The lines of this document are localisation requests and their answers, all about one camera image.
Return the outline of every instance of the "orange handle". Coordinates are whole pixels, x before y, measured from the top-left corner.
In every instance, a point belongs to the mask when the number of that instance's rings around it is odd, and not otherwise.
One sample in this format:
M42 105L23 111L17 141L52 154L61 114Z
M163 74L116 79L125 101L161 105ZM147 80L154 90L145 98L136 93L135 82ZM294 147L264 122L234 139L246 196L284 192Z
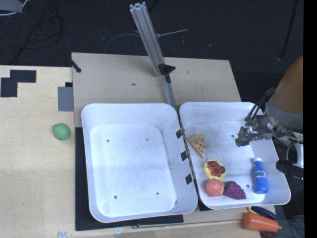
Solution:
M282 228L278 225L277 221L253 212L246 213L243 224L247 229L267 232L276 232L278 229Z

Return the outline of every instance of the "toy water bottle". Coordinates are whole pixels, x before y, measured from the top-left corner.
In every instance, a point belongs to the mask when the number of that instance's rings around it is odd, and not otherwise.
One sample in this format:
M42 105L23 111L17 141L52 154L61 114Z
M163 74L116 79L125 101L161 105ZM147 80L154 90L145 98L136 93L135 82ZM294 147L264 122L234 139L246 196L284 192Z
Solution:
M266 194L268 192L268 187L266 184L266 171L262 167L262 159L254 158L253 161L254 192L257 194Z

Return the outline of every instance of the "light wood surface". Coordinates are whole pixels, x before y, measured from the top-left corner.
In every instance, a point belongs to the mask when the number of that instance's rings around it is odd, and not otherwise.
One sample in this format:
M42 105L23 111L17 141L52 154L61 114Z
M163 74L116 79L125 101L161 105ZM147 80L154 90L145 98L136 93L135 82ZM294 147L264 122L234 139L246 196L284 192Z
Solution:
M36 70L36 83L18 83L17 97L0 98L0 237L56 238L66 232L74 238L160 238L160 237L245 237L259 238L260 233L243 228L246 209L194 211L184 215L184 223L168 226L123 227L121 235L114 229L75 231L75 120L82 106L97 100L85 88L95 87L106 93L100 101L109 102L164 102L159 91L161 84L154 79L148 57L118 55L73 54L75 62L83 69L72 75L68 67L0 66L0 77L9 77L11 69ZM240 101L239 93L228 61L166 58L166 63L176 66L171 74L177 104L186 101ZM117 67L107 73L107 81L90 85L86 66L98 73ZM130 68L126 78L118 80L120 68ZM140 70L139 75L132 70ZM74 83L75 112L59 112L57 88L65 82ZM124 89L129 90L123 99L117 99ZM147 96L143 101L135 99ZM52 127L63 122L70 127L71 137L60 141L53 136Z

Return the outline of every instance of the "white tray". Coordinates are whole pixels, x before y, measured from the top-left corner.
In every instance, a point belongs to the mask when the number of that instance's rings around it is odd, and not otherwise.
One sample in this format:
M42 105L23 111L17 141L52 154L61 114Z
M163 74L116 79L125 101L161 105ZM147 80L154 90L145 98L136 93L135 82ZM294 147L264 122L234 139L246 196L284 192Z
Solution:
M197 207L178 115L170 105L89 104L82 123L89 208L96 220L185 214Z
M235 138L244 118L253 107L253 103L209 103L188 102L181 105L179 113L185 137L193 134L206 135L206 155L202 159L188 144L198 193L201 201L210 209L228 209L247 206L282 205L290 200L290 189L285 175L275 167L278 155L273 141L251 141L247 146L236 146ZM253 192L253 158L262 158L267 173L267 194ZM209 197L204 185L208 180L203 169L207 159L218 159L226 168L223 181L233 180L245 191L246 199L232 199L226 196Z

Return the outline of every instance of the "white cable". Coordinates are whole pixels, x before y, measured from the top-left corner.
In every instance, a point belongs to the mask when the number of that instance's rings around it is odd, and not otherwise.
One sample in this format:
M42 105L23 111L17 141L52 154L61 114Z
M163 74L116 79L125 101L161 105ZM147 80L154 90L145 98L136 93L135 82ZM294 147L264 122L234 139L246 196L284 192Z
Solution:
M22 8L26 5L26 3L28 2L29 0L25 0L23 5L22 5ZM0 16L10 16L10 15L15 15L17 12L9 12L9 13L6 13L6 14L0 14Z

